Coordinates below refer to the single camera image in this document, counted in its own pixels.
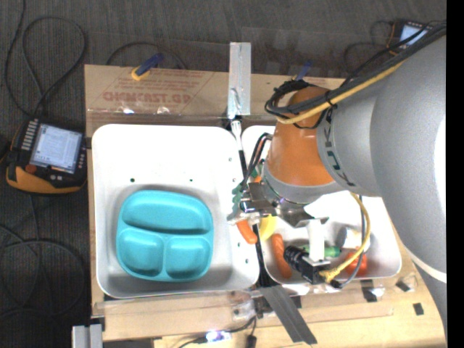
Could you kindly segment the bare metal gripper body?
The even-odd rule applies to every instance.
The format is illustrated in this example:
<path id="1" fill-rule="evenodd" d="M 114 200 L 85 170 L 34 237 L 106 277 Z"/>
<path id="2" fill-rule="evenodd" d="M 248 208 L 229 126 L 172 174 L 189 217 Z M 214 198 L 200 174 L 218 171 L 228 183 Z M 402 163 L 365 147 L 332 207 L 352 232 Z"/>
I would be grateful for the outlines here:
<path id="1" fill-rule="evenodd" d="M 242 194 L 239 208 L 245 213 L 257 212 L 262 217 L 276 216 L 293 228 L 305 227 L 310 220 L 319 220 L 322 224 L 329 217 L 313 217 L 305 211 L 307 203 L 295 203 L 279 196 L 264 181 L 248 183 Z"/>

